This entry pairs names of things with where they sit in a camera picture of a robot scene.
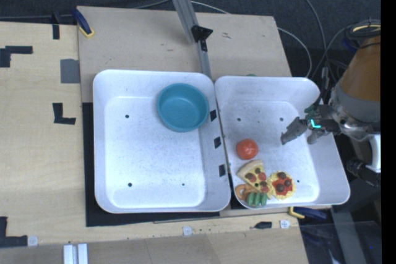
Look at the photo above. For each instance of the red tomato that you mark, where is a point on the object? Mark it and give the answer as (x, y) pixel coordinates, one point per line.
(247, 149)

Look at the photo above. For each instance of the green toy pea pod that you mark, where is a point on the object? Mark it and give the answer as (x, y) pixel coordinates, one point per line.
(256, 199)

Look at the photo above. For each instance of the toy pizza slice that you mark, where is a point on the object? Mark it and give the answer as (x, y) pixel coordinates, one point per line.
(252, 174)

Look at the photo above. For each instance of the black cylinder on white bracket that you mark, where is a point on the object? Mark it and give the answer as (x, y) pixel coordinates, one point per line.
(372, 154)

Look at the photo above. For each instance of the orange toy pretzel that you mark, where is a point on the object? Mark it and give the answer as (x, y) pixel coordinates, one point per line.
(240, 191)

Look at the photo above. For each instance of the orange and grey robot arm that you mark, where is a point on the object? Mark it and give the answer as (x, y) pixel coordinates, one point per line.
(362, 71)

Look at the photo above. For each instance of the white plastic tray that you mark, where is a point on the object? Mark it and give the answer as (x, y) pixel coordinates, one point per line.
(148, 157)
(278, 102)

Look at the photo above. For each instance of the pale wood board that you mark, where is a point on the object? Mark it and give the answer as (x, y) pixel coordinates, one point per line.
(139, 40)

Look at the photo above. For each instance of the round yellow toy pizza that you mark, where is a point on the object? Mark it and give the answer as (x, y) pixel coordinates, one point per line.
(282, 185)

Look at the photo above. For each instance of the teal bowl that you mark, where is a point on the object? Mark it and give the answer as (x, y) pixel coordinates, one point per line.
(182, 108)

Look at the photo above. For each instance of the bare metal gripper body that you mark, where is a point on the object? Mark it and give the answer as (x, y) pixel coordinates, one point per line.
(331, 123)

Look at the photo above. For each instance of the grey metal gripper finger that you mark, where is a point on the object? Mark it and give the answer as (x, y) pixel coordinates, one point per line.
(314, 136)
(294, 130)

